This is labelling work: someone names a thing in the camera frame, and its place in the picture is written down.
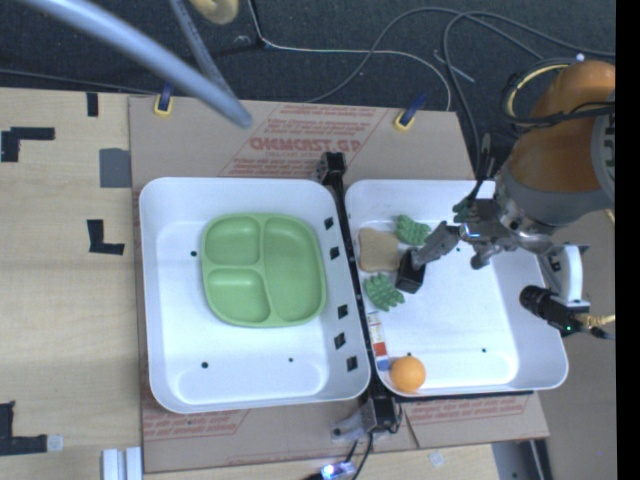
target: green plate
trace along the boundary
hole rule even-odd
[[[299,219],[271,213],[225,215],[207,225],[201,249],[207,302],[225,322],[298,325],[325,305],[318,239]]]

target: black floor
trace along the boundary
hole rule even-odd
[[[166,0],[92,1],[195,64]],[[512,74],[538,59],[580,52],[615,63],[616,0],[253,0],[262,38],[294,49],[366,51],[397,19],[377,50],[404,55],[371,55],[349,83],[334,91],[364,53],[267,47],[256,31],[250,1],[241,1],[239,16],[226,26],[192,13],[239,98],[404,107],[426,93],[424,108],[459,114],[472,158],[478,137],[487,132],[498,161],[513,143],[514,132],[499,111],[501,91]],[[470,12],[475,14],[460,16]],[[118,90],[68,80],[74,79],[121,86],[125,92],[162,88],[163,80],[145,68],[43,13],[0,0],[0,16],[0,86]],[[459,70],[455,79],[443,63],[445,54]],[[534,97],[523,96],[523,109]]]

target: black plastic part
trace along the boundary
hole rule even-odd
[[[13,408],[15,402],[0,404],[0,455],[25,455],[47,451],[47,436],[14,437]]]
[[[471,258],[471,268],[473,270],[480,270],[489,264],[489,261],[484,259],[480,254],[474,254]]]
[[[341,332],[335,338],[333,338],[333,344],[335,345],[336,350],[344,347],[346,343],[347,343],[347,339],[345,338],[345,335],[343,332]]]
[[[162,86],[162,92],[160,93],[160,99],[158,101],[158,110],[166,112],[169,110],[169,103],[171,103],[171,96],[173,94],[173,84],[165,82]]]
[[[584,308],[568,308],[555,300],[554,294],[550,290],[531,285],[526,286],[520,292],[520,304],[558,329],[562,336],[581,331],[582,325],[573,318],[573,315],[588,312],[586,305]]]
[[[322,180],[322,184],[332,188],[334,192],[336,208],[338,210],[338,218],[340,221],[340,230],[342,231],[342,240],[345,246],[345,253],[349,260],[351,280],[356,293],[356,302],[358,305],[360,324],[364,331],[367,357],[369,359],[371,371],[375,372],[375,356],[373,353],[373,347],[371,345],[371,337],[369,336],[369,327],[367,324],[364,303],[362,302],[362,287],[360,286],[360,278],[358,276],[358,267],[353,248],[353,240],[351,238],[351,231],[349,230],[349,218],[344,201],[344,184],[342,175],[347,170],[345,156],[343,153],[323,153],[321,163],[326,170],[326,174],[324,176],[324,179]],[[353,358],[349,358],[347,360],[347,369],[351,370],[353,366],[357,366],[357,362],[353,364],[353,360],[357,361],[357,358],[354,356]],[[394,400],[394,395],[384,386],[384,384],[382,384],[382,381],[375,373],[372,375],[367,390],[361,396],[361,401],[363,403],[368,399],[373,400],[373,407],[376,414],[375,430],[391,431],[397,429],[400,424],[400,418],[396,414],[396,403]]]
[[[407,249],[400,258],[395,287],[403,292],[416,293],[424,281],[427,265],[425,263],[419,269],[414,269],[411,262],[411,251],[411,249]]]

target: gray pipe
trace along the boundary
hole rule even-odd
[[[198,98],[234,124],[248,128],[251,115],[225,90],[127,22],[88,0],[16,0],[120,51],[163,80]]]
[[[223,89],[229,95],[235,97],[233,95],[233,91],[227,84],[226,80],[218,70],[218,67],[213,62],[211,55],[209,55],[209,50],[206,45],[202,41],[202,37],[198,33],[189,12],[187,11],[187,7],[184,3],[184,0],[168,0],[169,5],[171,5],[171,9],[173,10],[173,14],[178,20],[178,24],[180,25],[180,29],[182,30],[182,34],[184,35],[187,43],[189,43],[189,48],[191,49],[191,53],[196,58],[198,62],[198,66],[200,66],[200,71],[209,78],[212,82],[214,82],[218,87]]]

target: wooden table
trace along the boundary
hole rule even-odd
[[[0,129],[55,127],[0,164],[0,403],[16,401],[16,436],[60,434],[64,449],[0,457],[1,479],[99,478],[101,451],[141,445],[130,188],[101,188],[100,150],[129,148],[127,96],[0,89]],[[89,253],[87,220],[123,255]],[[361,478],[498,478],[490,445],[372,455]],[[145,475],[297,480],[322,461]]]

